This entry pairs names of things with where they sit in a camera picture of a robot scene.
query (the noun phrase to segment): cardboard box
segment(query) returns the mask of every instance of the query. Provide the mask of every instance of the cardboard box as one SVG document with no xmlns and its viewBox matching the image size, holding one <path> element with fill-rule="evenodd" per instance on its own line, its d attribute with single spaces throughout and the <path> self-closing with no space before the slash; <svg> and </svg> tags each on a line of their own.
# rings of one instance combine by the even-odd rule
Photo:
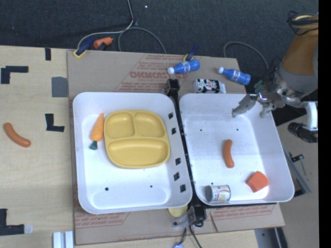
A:
<svg viewBox="0 0 331 248">
<path fill-rule="evenodd" d="M 227 93 L 245 93 L 243 85 L 217 73 L 220 66 L 239 69 L 235 59 L 196 56 L 201 68 L 186 74 L 168 75 L 167 68 L 183 60 L 180 55 L 88 51 L 81 59 L 67 52 L 70 107 L 71 155 L 74 190 L 75 243 L 93 244 L 125 240 L 181 236 L 182 229 L 172 228 L 168 210 L 89 214 L 78 201 L 72 101 L 82 92 L 163 92 L 168 79 L 178 79 L 179 98 L 193 91 L 196 79 L 220 80 Z M 203 227 L 197 234 L 256 228 L 280 227 L 284 220 L 279 204 L 206 209 Z"/>
</svg>

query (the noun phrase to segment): dark background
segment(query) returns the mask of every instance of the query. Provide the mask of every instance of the dark background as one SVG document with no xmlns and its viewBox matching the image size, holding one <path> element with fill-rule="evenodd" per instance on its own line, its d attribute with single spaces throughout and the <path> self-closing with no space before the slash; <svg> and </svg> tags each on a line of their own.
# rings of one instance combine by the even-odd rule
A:
<svg viewBox="0 0 331 248">
<path fill-rule="evenodd" d="M 224 57 L 227 42 L 256 48 L 272 66 L 286 53 L 295 34 L 287 19 L 290 11 L 316 14 L 319 0 L 130 0 L 133 27 L 155 34 L 169 54 L 186 54 L 195 44 L 197 55 Z M 0 0 L 0 45 L 76 49 L 95 32 L 116 32 L 131 21 L 127 0 Z M 108 48 L 118 51 L 118 34 Z M 121 50 L 163 53 L 150 34 L 131 30 L 121 37 Z M 247 90 L 267 72 L 262 58 L 239 44 L 227 47 L 227 57 L 238 60 L 241 71 L 252 75 Z M 317 93 L 310 97 L 317 98 Z M 282 115 L 304 111 L 289 108 Z M 278 118 L 276 123 L 286 119 Z"/>
</svg>

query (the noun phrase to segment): white bottle cap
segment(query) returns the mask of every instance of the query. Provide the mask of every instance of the white bottle cap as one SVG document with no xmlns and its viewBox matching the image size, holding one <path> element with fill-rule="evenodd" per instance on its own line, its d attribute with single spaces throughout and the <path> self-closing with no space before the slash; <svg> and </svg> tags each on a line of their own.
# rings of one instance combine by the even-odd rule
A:
<svg viewBox="0 0 331 248">
<path fill-rule="evenodd" d="M 218 69 L 218 73 L 219 73 L 219 74 L 222 74 L 223 71 L 224 71 L 224 67 L 220 67 L 220 68 Z"/>
<path fill-rule="evenodd" d="M 173 67 L 169 67 L 168 74 L 174 74 L 174 73 L 175 73 L 175 69 Z"/>
</svg>

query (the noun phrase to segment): wooden table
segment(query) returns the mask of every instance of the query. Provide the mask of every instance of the wooden table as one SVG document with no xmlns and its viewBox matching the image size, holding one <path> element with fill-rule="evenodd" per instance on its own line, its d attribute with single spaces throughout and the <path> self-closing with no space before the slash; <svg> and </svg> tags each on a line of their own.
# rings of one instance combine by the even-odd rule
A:
<svg viewBox="0 0 331 248">
<path fill-rule="evenodd" d="M 0 67 L 28 66 L 28 73 L 12 72 L 0 85 L 0 123 L 12 123 L 32 145 L 21 147 L 0 131 L 0 209 L 7 225 L 32 225 L 31 234 L 0 236 L 1 247 L 52 247 L 52 233 L 73 230 L 69 102 L 53 98 L 51 78 L 66 77 L 66 50 L 0 46 Z M 64 132 L 46 131 L 45 114 Z M 173 247 L 178 237 L 116 242 L 84 247 Z M 258 247 L 254 230 L 198 235 L 203 247 Z M 198 247 L 188 236 L 185 247 Z"/>
</svg>

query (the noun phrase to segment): sausage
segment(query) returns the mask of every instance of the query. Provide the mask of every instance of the sausage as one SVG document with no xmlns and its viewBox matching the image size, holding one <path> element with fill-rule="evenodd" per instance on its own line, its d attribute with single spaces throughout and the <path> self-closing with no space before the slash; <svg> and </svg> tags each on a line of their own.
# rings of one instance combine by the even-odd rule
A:
<svg viewBox="0 0 331 248">
<path fill-rule="evenodd" d="M 227 165 L 228 168 L 234 167 L 234 162 L 231 156 L 231 146 L 232 146 L 232 140 L 227 139 L 224 143 L 223 156 L 224 156 L 225 164 Z"/>
<path fill-rule="evenodd" d="M 4 124 L 4 129 L 8 137 L 18 145 L 23 147 L 29 147 L 31 145 L 31 141 L 18 135 L 9 122 Z"/>
</svg>

